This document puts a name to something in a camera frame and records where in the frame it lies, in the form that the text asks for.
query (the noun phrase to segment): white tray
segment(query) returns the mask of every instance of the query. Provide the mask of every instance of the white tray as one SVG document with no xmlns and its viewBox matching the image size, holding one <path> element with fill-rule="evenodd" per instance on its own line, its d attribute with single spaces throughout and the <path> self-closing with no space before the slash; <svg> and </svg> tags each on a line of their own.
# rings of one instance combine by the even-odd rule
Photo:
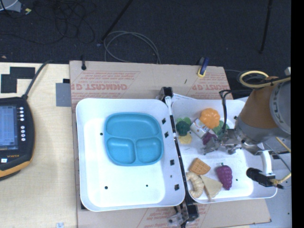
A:
<svg viewBox="0 0 304 228">
<path fill-rule="evenodd" d="M 110 160 L 100 133 L 104 133 L 106 118 L 120 112 L 144 113 L 156 118 L 164 143 L 163 156 L 158 162 L 120 166 Z M 76 120 L 80 197 L 88 210 L 176 206 L 183 202 L 185 189 L 165 103 L 155 99 L 87 98 L 77 104 Z"/>
<path fill-rule="evenodd" d="M 239 100 L 226 100 L 227 106 L 227 125 L 233 128 L 235 125 L 234 117 L 238 116 L 244 107 L 244 102 Z M 223 106 L 221 100 L 177 100 L 172 105 L 174 119 L 181 117 L 189 117 L 193 122 L 200 116 L 200 113 L 205 108 L 213 108 L 218 111 L 221 120 L 224 121 Z M 270 198 L 275 196 L 277 189 L 271 187 L 263 187 L 255 181 L 252 181 L 246 175 L 249 167 L 263 169 L 262 160 L 259 156 L 254 156 L 246 150 L 236 150 L 235 154 L 228 154 L 224 147 L 218 150 L 203 154 L 201 148 L 204 147 L 202 140 L 194 133 L 191 133 L 192 142 L 190 144 L 179 143 L 181 158 L 183 161 L 185 172 L 189 171 L 192 161 L 195 158 L 200 158 L 211 167 L 206 174 L 207 177 L 219 180 L 215 168 L 221 166 L 221 163 L 228 165 L 232 169 L 232 187 L 230 190 L 222 190 L 213 199 L 209 200 L 206 193 L 199 198 L 193 198 L 198 203 L 224 202 L 233 200 L 247 200 L 258 198 Z M 193 186 L 190 181 L 187 182 L 188 189 L 192 190 Z"/>
</svg>

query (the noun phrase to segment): blue divided plate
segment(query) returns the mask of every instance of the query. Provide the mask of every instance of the blue divided plate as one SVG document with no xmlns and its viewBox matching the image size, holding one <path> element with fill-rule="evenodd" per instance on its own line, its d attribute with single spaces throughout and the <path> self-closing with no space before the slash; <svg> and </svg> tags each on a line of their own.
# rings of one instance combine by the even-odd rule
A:
<svg viewBox="0 0 304 228">
<path fill-rule="evenodd" d="M 107 117 L 105 149 L 118 165 L 154 164 L 162 158 L 162 130 L 157 120 L 144 113 L 115 113 Z"/>
</svg>

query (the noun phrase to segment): toy fruit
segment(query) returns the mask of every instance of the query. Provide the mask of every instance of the toy fruit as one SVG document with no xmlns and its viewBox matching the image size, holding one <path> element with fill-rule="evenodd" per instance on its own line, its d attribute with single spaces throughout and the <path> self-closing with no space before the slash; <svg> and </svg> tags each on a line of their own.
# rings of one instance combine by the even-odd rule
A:
<svg viewBox="0 0 304 228">
<path fill-rule="evenodd" d="M 216 168 L 216 173 L 223 187 L 229 190 L 232 186 L 232 169 L 222 163 L 222 166 Z"/>
<path fill-rule="evenodd" d="M 217 110 L 206 108 L 201 111 L 199 120 L 212 129 L 219 125 L 220 115 Z"/>
</svg>

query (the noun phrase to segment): black carpet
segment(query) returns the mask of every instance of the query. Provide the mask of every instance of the black carpet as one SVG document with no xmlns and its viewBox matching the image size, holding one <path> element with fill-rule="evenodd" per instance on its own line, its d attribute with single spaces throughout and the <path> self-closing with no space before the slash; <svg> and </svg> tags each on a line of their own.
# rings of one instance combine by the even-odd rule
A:
<svg viewBox="0 0 304 228">
<path fill-rule="evenodd" d="M 232 89 L 242 88 L 239 71 L 284 76 L 291 66 L 291 0 L 270 7 L 269 0 L 133 0 L 111 28 L 128 1 L 19 0 L 20 11 L 0 11 L 0 62 L 67 64 L 83 56 L 195 65 L 209 57 L 209 65 L 224 67 Z M 105 57 L 105 46 L 113 56 Z"/>
</svg>

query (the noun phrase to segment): toy food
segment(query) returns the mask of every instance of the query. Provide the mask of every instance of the toy food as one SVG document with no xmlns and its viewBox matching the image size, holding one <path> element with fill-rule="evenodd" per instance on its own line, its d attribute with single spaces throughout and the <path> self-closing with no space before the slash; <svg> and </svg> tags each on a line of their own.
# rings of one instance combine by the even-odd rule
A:
<svg viewBox="0 0 304 228">
<path fill-rule="evenodd" d="M 217 110 L 206 108 L 200 113 L 199 120 L 204 123 L 206 127 L 212 129 L 219 125 L 220 115 Z"/>
<path fill-rule="evenodd" d="M 189 193 L 194 198 L 199 198 L 204 191 L 204 183 L 203 180 L 195 173 L 193 172 L 187 172 L 186 173 L 187 181 L 190 180 L 193 185 L 193 190 L 190 190 Z"/>
<path fill-rule="evenodd" d="M 214 132 L 217 136 L 220 136 L 220 135 L 222 134 L 222 127 L 223 127 L 223 125 L 224 125 L 224 122 L 223 122 L 223 121 L 220 121 L 220 122 L 219 122 L 219 125 L 218 125 L 217 127 L 215 127 L 215 128 L 212 129 L 213 132 Z"/>
<path fill-rule="evenodd" d="M 222 166 L 216 168 L 216 173 L 223 187 L 229 190 L 232 186 L 232 169 L 222 163 Z"/>
<path fill-rule="evenodd" d="M 205 184 L 205 190 L 208 199 L 212 199 L 215 196 L 217 196 L 219 191 L 221 191 L 223 184 L 217 180 L 211 179 L 204 175 L 200 175 L 200 178 L 203 180 L 203 183 Z"/>
<path fill-rule="evenodd" d="M 203 145 L 206 145 L 212 137 L 214 139 L 218 138 L 215 134 L 211 134 L 209 132 L 206 132 L 204 137 L 203 137 Z"/>
<path fill-rule="evenodd" d="M 190 129 L 199 137 L 202 138 L 210 129 L 202 123 L 199 118 L 191 124 Z"/>
<path fill-rule="evenodd" d="M 184 121 L 186 122 L 189 126 L 191 125 L 191 119 L 189 117 L 184 117 L 184 118 L 181 118 L 179 117 L 178 119 L 176 119 L 176 123 L 179 123 L 180 121 Z"/>
<path fill-rule="evenodd" d="M 211 169 L 205 162 L 199 158 L 194 159 L 189 170 L 197 175 L 204 175 Z"/>
<path fill-rule="evenodd" d="M 185 121 L 179 121 L 176 124 L 176 131 L 179 133 L 180 136 L 186 136 L 189 130 L 190 126 Z"/>
<path fill-rule="evenodd" d="M 187 133 L 186 136 L 179 136 L 180 143 L 182 144 L 189 144 L 192 141 L 192 136 L 190 133 Z"/>
</svg>

